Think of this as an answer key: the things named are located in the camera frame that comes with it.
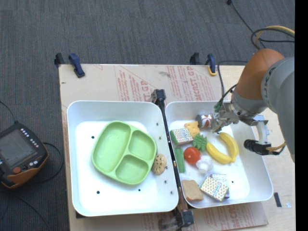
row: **cucumber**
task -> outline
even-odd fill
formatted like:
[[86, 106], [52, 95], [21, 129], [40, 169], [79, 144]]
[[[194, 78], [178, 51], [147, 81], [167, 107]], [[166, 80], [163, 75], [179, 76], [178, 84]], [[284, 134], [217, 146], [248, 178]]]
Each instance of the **cucumber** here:
[[177, 166], [179, 173], [185, 172], [185, 161], [184, 161], [184, 155], [183, 155], [183, 148], [178, 147], [174, 149], [175, 159], [177, 161]]

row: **bin clamp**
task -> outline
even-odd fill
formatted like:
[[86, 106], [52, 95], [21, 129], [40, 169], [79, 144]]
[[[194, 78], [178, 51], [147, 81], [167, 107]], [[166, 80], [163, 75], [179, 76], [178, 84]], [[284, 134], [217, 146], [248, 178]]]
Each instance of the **bin clamp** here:
[[71, 53], [68, 56], [68, 59], [71, 63], [71, 65], [75, 66], [74, 72], [77, 75], [78, 78], [85, 76], [85, 72], [83, 72], [81, 68], [81, 64], [79, 61], [79, 57], [75, 53]]
[[[190, 65], [202, 65], [199, 61], [199, 52], [195, 52], [189, 60]], [[207, 61], [205, 63], [205, 65], [208, 65], [208, 72], [211, 76], [215, 76], [216, 75], [216, 66], [215, 66], [215, 59], [213, 54], [208, 54], [207, 55]]]
[[59, 65], [61, 65], [61, 64], [65, 64], [61, 53], [56, 54], [56, 56], [54, 58], [54, 64], [56, 65], [56, 67], [59, 67]]

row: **screen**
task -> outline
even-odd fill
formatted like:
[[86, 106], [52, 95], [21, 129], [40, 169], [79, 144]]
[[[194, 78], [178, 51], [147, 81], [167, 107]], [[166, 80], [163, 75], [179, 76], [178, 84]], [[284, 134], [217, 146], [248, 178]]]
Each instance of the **screen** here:
[[37, 154], [19, 130], [0, 138], [0, 157], [8, 167], [14, 168], [27, 157]]

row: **cracker box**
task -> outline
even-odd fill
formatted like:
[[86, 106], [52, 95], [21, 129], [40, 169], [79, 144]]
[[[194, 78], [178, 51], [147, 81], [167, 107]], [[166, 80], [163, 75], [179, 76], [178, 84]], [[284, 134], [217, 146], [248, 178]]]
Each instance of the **cracker box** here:
[[175, 145], [188, 144], [193, 137], [187, 128], [178, 128], [170, 131], [170, 136]]
[[[222, 184], [224, 184], [226, 186], [229, 186], [228, 185], [227, 175], [225, 175], [225, 174], [211, 174], [210, 177], [218, 180], [219, 182], [221, 182]], [[228, 190], [227, 193], [226, 193], [225, 198], [229, 198], [229, 197], [230, 197], [230, 193], [229, 193], [229, 190]]]
[[228, 189], [228, 186], [210, 176], [206, 177], [200, 188], [202, 192], [220, 202], [225, 198]]

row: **cookie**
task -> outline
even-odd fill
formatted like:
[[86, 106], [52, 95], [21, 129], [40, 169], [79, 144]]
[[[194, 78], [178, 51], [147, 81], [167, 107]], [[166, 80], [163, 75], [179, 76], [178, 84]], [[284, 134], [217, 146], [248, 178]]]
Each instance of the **cookie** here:
[[157, 154], [153, 162], [152, 171], [155, 174], [160, 175], [165, 171], [166, 165], [167, 160], [165, 156], [163, 154]]

